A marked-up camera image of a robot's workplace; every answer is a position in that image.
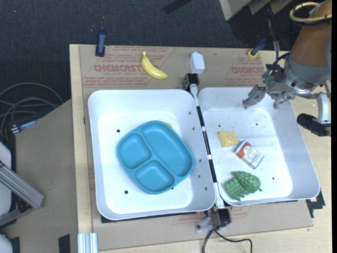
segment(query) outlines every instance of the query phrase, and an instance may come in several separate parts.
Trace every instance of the yellow banana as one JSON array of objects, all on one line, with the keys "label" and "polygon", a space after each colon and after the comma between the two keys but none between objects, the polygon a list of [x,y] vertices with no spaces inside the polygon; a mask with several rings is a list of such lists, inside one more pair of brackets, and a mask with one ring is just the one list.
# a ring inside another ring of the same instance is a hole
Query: yellow banana
[{"label": "yellow banana", "polygon": [[151,61],[146,56],[146,52],[143,52],[143,58],[142,58],[141,64],[142,64],[142,68],[145,70],[145,72],[155,79],[164,80],[168,77],[165,72],[157,69],[151,63]]}]

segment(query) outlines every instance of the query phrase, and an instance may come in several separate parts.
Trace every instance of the tabletop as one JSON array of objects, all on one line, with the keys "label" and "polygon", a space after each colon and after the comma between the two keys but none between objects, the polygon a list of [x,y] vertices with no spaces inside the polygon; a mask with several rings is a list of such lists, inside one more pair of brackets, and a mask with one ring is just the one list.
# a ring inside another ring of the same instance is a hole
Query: tabletop
[{"label": "tabletop", "polygon": [[[83,88],[86,87],[87,91],[90,92],[91,89],[94,91],[100,87],[90,87],[89,84],[86,84],[86,80],[83,78],[82,74],[85,67],[88,68],[85,71],[90,73],[90,65],[86,65],[83,59],[86,57],[86,55],[90,54],[91,50],[94,50],[94,47],[95,46],[92,45],[70,45],[78,232],[86,234],[94,231],[94,223],[92,216],[92,202],[90,197],[90,171],[88,169],[88,156],[90,156],[90,154],[87,153],[86,128],[85,124],[83,123],[83,117],[85,117],[85,101],[87,99],[83,95]],[[118,48],[116,48],[118,52],[116,53],[124,52],[121,48],[122,46],[118,46]],[[167,52],[170,52],[171,49],[174,49],[173,53],[176,56],[177,68],[180,72],[183,72],[182,76],[185,75],[185,72],[188,72],[189,64],[188,62],[181,62],[182,60],[180,60],[179,54],[181,53],[182,56],[186,56],[186,53],[190,53],[194,50],[203,53],[207,58],[209,57],[210,59],[215,59],[214,57],[216,57],[216,55],[225,53],[226,62],[227,64],[230,64],[232,70],[233,68],[236,71],[244,71],[245,68],[247,69],[247,67],[244,65],[244,53],[247,50],[244,49],[168,47],[164,49],[167,50],[166,52],[163,51],[164,59]],[[266,64],[273,63],[274,58],[274,52],[261,51],[257,62],[250,66],[250,69],[253,67],[255,68],[255,78],[246,78],[247,80],[244,82],[245,86],[249,86],[251,82],[256,82],[257,76],[261,75],[257,69],[265,67]],[[219,64],[219,66],[217,66],[216,62],[213,62],[213,70],[215,72],[226,71],[226,67],[226,64]],[[212,83],[208,84],[207,75],[204,73],[202,75],[201,83],[205,86],[212,85]],[[225,86],[225,84],[221,82],[219,84],[220,86]],[[158,85],[154,87],[164,89],[166,86],[162,82],[158,83]],[[292,106],[296,116],[300,113],[308,113],[315,116],[317,115],[316,102],[303,98],[296,98],[292,101]],[[317,137],[310,131],[302,128],[301,132],[317,172],[321,185],[321,191],[325,201],[325,206],[323,209],[314,211],[314,218],[312,219],[313,226],[308,228],[250,233],[247,235],[239,235],[229,238],[250,238],[253,242],[254,251],[258,252],[332,252],[331,138]],[[107,249],[100,250],[100,252],[201,252],[202,243],[203,239],[195,239],[157,245],[143,245],[136,248],[126,247],[119,249]],[[249,243],[230,243],[219,237],[212,238],[207,242],[206,252],[223,252],[225,250],[229,252],[249,252]]]}]

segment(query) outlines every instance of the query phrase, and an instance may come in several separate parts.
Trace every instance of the blue plate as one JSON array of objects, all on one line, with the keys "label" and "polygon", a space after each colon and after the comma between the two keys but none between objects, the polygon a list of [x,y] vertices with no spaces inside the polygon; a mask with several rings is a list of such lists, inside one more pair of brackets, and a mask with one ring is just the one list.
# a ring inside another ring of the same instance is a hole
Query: blue plate
[{"label": "blue plate", "polygon": [[191,150],[161,121],[144,123],[124,136],[117,156],[137,185],[151,194],[173,188],[194,168]]}]

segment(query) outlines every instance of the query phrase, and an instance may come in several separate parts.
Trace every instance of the yellow cable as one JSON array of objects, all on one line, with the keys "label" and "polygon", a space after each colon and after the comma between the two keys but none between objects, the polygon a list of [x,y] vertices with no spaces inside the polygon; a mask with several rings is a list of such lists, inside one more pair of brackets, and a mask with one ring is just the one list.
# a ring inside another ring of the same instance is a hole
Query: yellow cable
[{"label": "yellow cable", "polygon": [[318,3],[316,3],[316,2],[306,2],[306,3],[303,3],[303,4],[299,4],[299,5],[297,5],[294,9],[292,9],[289,12],[289,18],[292,19],[293,21],[299,22],[299,23],[319,22],[319,21],[323,21],[323,20],[325,20],[327,18],[332,18],[332,14],[329,14],[329,15],[326,15],[326,16],[322,16],[322,17],[315,17],[315,18],[298,18],[298,17],[294,16],[294,13],[299,8],[306,7],[306,6],[317,6],[317,5],[318,5]]}]

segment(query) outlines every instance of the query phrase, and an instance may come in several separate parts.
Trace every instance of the green toy vegetable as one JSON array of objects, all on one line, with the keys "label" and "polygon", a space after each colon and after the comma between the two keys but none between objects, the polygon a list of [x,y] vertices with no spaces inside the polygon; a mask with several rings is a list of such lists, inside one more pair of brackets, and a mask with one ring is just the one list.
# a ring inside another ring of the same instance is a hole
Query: green toy vegetable
[{"label": "green toy vegetable", "polygon": [[258,177],[244,171],[235,171],[233,174],[234,178],[225,183],[225,189],[232,198],[240,201],[245,195],[262,191]]}]

